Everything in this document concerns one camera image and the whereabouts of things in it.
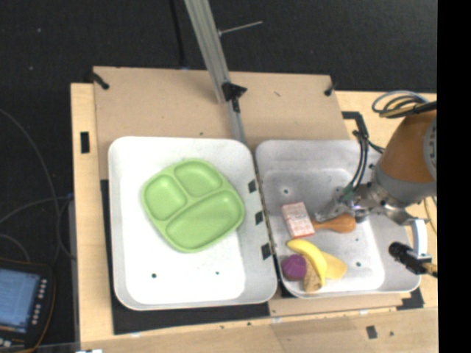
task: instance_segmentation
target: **metal pole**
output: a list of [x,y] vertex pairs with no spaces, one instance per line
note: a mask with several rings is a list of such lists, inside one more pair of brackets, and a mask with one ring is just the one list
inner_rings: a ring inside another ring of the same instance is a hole
[[[213,13],[208,0],[184,0],[191,23],[202,52],[206,68],[210,73],[216,97],[219,103],[226,103],[222,85],[230,83],[229,70],[222,51],[219,32],[214,23]],[[227,103],[227,111],[233,137],[246,143],[244,127],[239,111],[233,108],[232,103]]]

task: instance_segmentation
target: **green divided plate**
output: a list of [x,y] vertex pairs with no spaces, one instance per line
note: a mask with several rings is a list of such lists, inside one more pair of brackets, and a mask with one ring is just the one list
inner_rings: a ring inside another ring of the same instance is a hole
[[183,160],[149,179],[142,190],[147,215],[177,250],[197,252],[237,229],[245,216],[235,188],[210,163]]

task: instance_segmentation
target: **black floor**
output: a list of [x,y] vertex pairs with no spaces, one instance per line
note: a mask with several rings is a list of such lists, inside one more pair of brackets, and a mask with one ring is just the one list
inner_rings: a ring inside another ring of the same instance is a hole
[[[174,1],[181,46],[171,14]],[[231,71],[330,74],[340,90],[436,92],[438,0],[210,0]],[[0,0],[0,221],[73,194],[70,92],[94,65],[202,69],[183,0]],[[61,220],[68,240],[67,213]],[[0,223],[31,261],[53,263],[53,202]],[[24,254],[0,235],[0,256]],[[58,297],[45,343],[73,341],[71,261],[55,265]]]

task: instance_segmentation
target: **wire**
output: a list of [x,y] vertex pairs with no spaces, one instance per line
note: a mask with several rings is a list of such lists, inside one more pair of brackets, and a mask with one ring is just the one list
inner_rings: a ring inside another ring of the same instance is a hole
[[60,209],[59,216],[57,217],[57,222],[56,222],[56,237],[57,237],[57,248],[56,248],[56,253],[54,256],[54,261],[53,261],[53,266],[57,265],[57,259],[59,258],[59,253],[62,251],[70,260],[77,260],[76,257],[70,253],[69,250],[65,247],[65,244],[62,240],[62,237],[60,235],[60,222],[62,220],[62,216],[69,206],[69,204],[72,202],[72,199],[67,200],[62,208]]
[[21,131],[21,133],[23,133],[24,137],[28,140],[29,144],[31,145],[31,147],[35,151],[36,156],[38,157],[39,162],[41,164],[41,167],[44,170],[44,174],[46,175],[47,182],[48,182],[49,188],[51,190],[51,195],[52,195],[52,198],[54,199],[54,207],[56,209],[56,213],[59,214],[59,212],[60,212],[60,210],[59,210],[59,201],[57,200],[56,190],[54,189],[54,185],[52,184],[51,176],[49,175],[49,170],[48,170],[48,168],[47,168],[47,166],[44,162],[43,156],[39,152],[38,146],[36,145],[34,140],[31,138],[29,133],[25,130],[25,128],[23,128],[23,126],[21,124],[19,124],[18,121],[15,118],[13,118],[9,113],[7,113],[3,109],[0,109],[0,113],[3,114],[4,116],[6,116],[13,124],[15,124],[17,126],[17,128]]
[[182,32],[180,30],[180,23],[178,21],[178,13],[175,5],[175,0],[169,0],[169,8],[171,13],[171,18],[174,25],[175,37],[177,39],[177,48],[178,48],[178,63],[181,68],[187,68],[188,62],[185,56],[185,47],[183,45]]
[[[56,255],[54,256],[54,263],[57,262],[57,257],[58,257],[58,251],[59,250],[62,250],[69,259],[71,260],[75,260],[75,257],[67,250],[67,248],[65,247],[64,243],[62,242],[62,239],[60,237],[60,221],[62,219],[62,215],[65,211],[65,208],[67,208],[68,204],[71,202],[71,199],[69,198],[69,200],[65,203],[65,205],[63,206],[63,208],[61,209],[59,207],[59,200],[61,198],[57,197],[57,194],[56,194],[56,191],[55,191],[55,188],[54,188],[54,184],[52,183],[52,179],[51,179],[51,176],[49,175],[49,170],[46,166],[46,163],[44,162],[44,159],[43,159],[43,156],[41,155],[40,151],[39,151],[39,148],[38,146],[36,145],[36,143],[34,142],[34,140],[31,138],[31,136],[29,135],[29,133],[25,130],[25,128],[23,128],[23,126],[15,119],[13,118],[9,113],[7,113],[5,110],[3,109],[0,109],[0,113],[5,116],[6,118],[8,118],[13,124],[16,125],[16,127],[21,131],[21,133],[24,135],[24,137],[28,140],[29,144],[31,145],[31,147],[33,148],[34,152],[36,153],[36,156],[38,157],[39,159],[39,162],[41,164],[41,167],[44,171],[44,174],[46,175],[46,180],[48,182],[48,186],[49,186],[49,189],[51,191],[51,195],[52,197],[50,199],[44,199],[44,200],[40,200],[38,202],[33,202],[33,203],[29,203],[27,205],[24,205],[23,207],[20,207],[18,208],[17,210],[13,210],[11,213],[9,213],[7,216],[3,217],[2,220],[0,220],[0,223],[5,221],[6,219],[8,219],[9,217],[11,217],[12,215],[15,215],[16,213],[18,213],[19,211],[21,210],[24,210],[28,207],[31,207],[32,205],[36,205],[36,204],[40,204],[42,202],[46,202],[45,200],[47,201],[51,201],[51,202],[54,202],[54,208],[55,208],[55,211],[56,211],[56,216],[57,216],[57,221],[56,221],[56,236],[57,236],[57,251],[56,251]],[[22,248],[22,251],[24,251],[24,247],[16,240],[13,240],[13,238],[11,237],[8,237],[11,241],[13,241],[14,243],[17,244],[18,247]],[[29,255],[26,251],[24,251],[24,254],[26,254],[26,256],[29,258]]]
[[[70,197],[68,197],[68,196],[57,197],[57,200],[67,200],[67,199],[70,199]],[[15,210],[13,210],[12,212],[5,215],[4,217],[0,218],[0,225],[3,224],[7,219],[13,217],[17,213],[22,212],[23,210],[26,210],[30,207],[34,207],[36,205],[45,204],[47,202],[53,202],[53,201],[54,201],[54,198],[51,197],[51,198],[48,198],[48,199],[37,200],[36,202],[30,202],[30,203],[25,204],[21,207],[18,207]]]
[[366,164],[368,162],[368,143],[365,143],[364,144],[364,160],[363,160],[363,165],[361,167],[361,173],[360,173],[360,177],[358,178],[358,181],[356,183],[356,186],[353,188],[354,191],[356,191],[358,189],[358,187],[360,186],[361,184],[361,181],[363,180],[363,176],[365,174],[365,170],[366,170]]
[[0,233],[0,238],[4,238],[6,240],[9,240],[10,242],[13,242],[22,252],[23,252],[23,255],[26,259],[26,261],[28,263],[31,262],[31,259],[29,258],[29,254],[28,254],[28,251],[23,247],[23,245],[21,243],[19,243],[15,238],[13,237],[10,237],[9,235],[6,235],[6,234],[1,234]]
[[[386,102],[383,108],[377,108],[379,102],[388,97],[395,96]],[[394,90],[376,98],[372,104],[372,110],[383,118],[402,118],[411,114],[424,113],[436,109],[436,101],[430,102],[421,95],[408,90]]]
[[[353,131],[353,134],[358,137],[358,131]],[[348,185],[347,185],[347,187],[351,187],[351,188],[355,187],[354,184],[355,184],[358,176],[361,173],[361,169],[362,169],[363,163],[364,163],[364,144],[363,144],[362,140],[358,140],[358,143],[360,144],[360,160],[358,162],[358,166],[356,168],[355,175],[353,175],[352,180],[350,180]]]
[[378,145],[372,143],[370,140],[368,140],[368,144],[369,144],[369,146],[371,146],[375,151],[377,151],[379,154],[384,153],[384,151],[386,150],[386,148],[383,148],[382,146],[378,146]]

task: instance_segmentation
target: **banana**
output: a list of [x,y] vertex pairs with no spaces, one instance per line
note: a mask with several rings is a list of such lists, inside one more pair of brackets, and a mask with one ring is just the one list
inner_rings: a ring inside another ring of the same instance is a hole
[[321,286],[325,285],[325,274],[327,273],[327,260],[315,245],[305,239],[292,239],[286,245],[294,252],[304,255],[316,270],[321,280]]
[[341,279],[347,272],[348,266],[346,263],[327,252],[321,251],[308,240],[293,239],[289,240],[286,245],[309,260],[309,263],[319,275],[322,286],[325,285],[325,279]]

